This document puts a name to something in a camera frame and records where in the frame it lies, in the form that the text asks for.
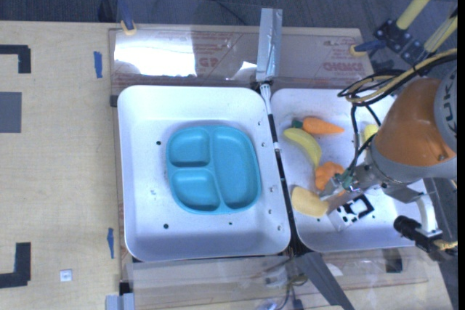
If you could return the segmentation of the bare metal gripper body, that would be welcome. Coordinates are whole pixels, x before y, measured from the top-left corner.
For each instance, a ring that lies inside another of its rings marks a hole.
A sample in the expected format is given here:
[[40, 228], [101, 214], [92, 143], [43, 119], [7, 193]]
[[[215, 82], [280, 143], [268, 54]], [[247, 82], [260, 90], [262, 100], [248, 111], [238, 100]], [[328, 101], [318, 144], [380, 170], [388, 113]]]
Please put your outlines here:
[[385, 195], [402, 203], [416, 202], [424, 195], [421, 190], [414, 190], [408, 184], [390, 179], [374, 165], [362, 164], [332, 176], [320, 193], [320, 198], [333, 204], [345, 204], [371, 189], [380, 189]]

